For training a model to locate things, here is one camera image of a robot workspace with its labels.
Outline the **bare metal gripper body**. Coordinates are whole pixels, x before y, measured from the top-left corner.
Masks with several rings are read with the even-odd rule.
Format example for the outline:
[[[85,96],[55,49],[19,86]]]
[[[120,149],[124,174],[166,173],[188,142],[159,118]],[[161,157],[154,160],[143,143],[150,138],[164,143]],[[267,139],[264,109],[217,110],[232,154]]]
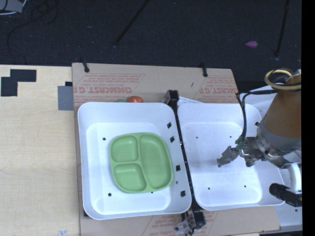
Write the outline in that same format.
[[[286,159],[284,152],[276,150],[265,139],[257,137],[247,137],[239,150],[239,155],[244,158],[245,155],[254,155],[258,161],[268,161],[278,168],[286,168]]]

